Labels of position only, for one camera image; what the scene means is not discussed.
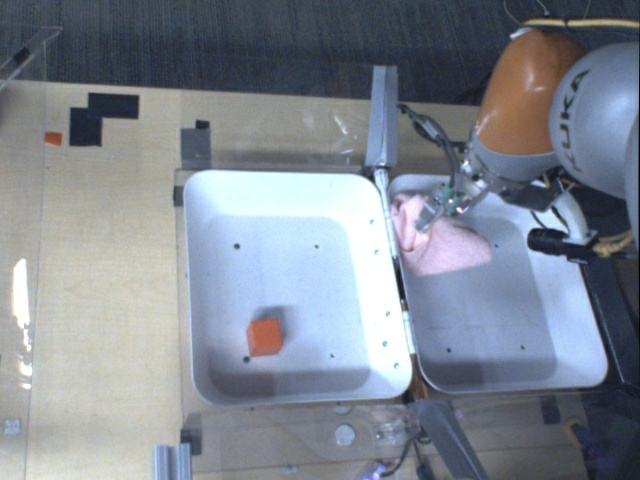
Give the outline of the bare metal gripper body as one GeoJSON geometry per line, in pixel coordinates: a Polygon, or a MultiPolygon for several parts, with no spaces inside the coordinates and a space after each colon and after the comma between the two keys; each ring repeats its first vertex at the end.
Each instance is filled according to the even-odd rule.
{"type": "Polygon", "coordinates": [[[479,204],[491,191],[492,173],[477,156],[448,157],[449,180],[435,191],[437,216],[459,216],[479,204]]]}

